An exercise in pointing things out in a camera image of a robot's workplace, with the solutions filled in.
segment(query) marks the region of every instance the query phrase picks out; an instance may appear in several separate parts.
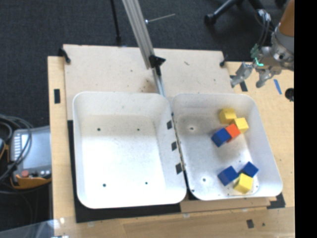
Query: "black stand pole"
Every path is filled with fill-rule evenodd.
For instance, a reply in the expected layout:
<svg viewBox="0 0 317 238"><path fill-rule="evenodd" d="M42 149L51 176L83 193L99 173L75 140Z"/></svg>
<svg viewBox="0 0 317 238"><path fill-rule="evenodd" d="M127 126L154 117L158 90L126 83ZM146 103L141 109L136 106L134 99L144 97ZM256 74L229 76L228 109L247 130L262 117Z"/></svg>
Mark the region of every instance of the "black stand pole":
<svg viewBox="0 0 317 238"><path fill-rule="evenodd" d="M112 15L113 15L114 26L115 26L115 31L116 31L116 41L117 41L117 43L121 43L121 36L120 36L120 31L119 31L119 26L118 26L117 14L115 11L115 6L114 6L114 0L110 0L110 2L111 2Z"/></svg>

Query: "yellow cube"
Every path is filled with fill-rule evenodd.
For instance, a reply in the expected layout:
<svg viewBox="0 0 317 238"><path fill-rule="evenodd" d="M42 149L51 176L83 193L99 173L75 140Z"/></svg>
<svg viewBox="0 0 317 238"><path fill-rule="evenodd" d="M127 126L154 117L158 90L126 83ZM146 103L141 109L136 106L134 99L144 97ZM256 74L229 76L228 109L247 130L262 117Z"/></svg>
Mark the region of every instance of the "yellow cube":
<svg viewBox="0 0 317 238"><path fill-rule="evenodd" d="M222 124L229 124L235 118L237 118L237 116L234 109L232 108L222 109L219 113L219 119Z"/></svg>
<svg viewBox="0 0 317 238"><path fill-rule="evenodd" d="M252 185L253 185L253 178L250 176L247 176L244 173L241 173L239 175L239 180L237 181L237 183L235 184L233 188L245 194L252 189Z"/></svg>
<svg viewBox="0 0 317 238"><path fill-rule="evenodd" d="M232 123L234 123L238 127L238 129L241 133L244 133L249 129L249 125L247 123L247 120L244 117L235 118L235 119L233 119Z"/></svg>

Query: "blue tape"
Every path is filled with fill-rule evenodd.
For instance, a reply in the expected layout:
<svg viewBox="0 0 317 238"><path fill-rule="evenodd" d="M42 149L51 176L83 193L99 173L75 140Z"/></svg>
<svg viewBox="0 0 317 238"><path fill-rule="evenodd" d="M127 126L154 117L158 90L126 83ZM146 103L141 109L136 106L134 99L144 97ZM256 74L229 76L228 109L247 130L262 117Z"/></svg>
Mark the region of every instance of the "blue tape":
<svg viewBox="0 0 317 238"><path fill-rule="evenodd" d="M282 94L282 91L281 91L281 88L279 87L279 84L278 84L277 79L274 79L274 83L275 83L275 86L276 86L276 88L277 88L279 94Z"/></svg>

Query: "black bracket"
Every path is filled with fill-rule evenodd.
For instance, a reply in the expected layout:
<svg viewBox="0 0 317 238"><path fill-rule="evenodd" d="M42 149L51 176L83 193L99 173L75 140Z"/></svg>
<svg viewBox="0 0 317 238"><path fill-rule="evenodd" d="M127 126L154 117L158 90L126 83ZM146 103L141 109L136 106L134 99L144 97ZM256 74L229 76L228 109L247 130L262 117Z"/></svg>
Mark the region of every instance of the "black bracket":
<svg viewBox="0 0 317 238"><path fill-rule="evenodd" d="M149 60L150 60L151 67L156 69L158 76L161 76L162 73L159 67L166 61L166 59L159 58L154 55L150 55Z"/></svg>
<svg viewBox="0 0 317 238"><path fill-rule="evenodd" d="M70 60L70 58L68 57L68 55L67 55L65 49L63 49L63 48L59 48L59 50L58 50L58 56L59 56L59 57L65 57L66 63L70 63L70 62L71 62L71 60Z"/></svg>

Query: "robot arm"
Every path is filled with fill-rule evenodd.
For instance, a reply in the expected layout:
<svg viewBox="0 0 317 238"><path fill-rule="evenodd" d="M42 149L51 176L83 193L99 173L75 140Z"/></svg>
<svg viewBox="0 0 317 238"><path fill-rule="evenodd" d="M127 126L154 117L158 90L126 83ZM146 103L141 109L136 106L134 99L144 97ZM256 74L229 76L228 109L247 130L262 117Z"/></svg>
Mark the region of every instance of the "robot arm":
<svg viewBox="0 0 317 238"><path fill-rule="evenodd" d="M270 22L270 16L264 10L259 10L263 19ZM231 79L231 86L241 83L248 78L253 70L259 73L257 87L278 75L283 69L294 71L294 26L295 26L295 0L290 0L279 24L271 35L271 45L262 46L263 42L256 44L251 50L252 64L242 62L236 71L236 76Z"/></svg>

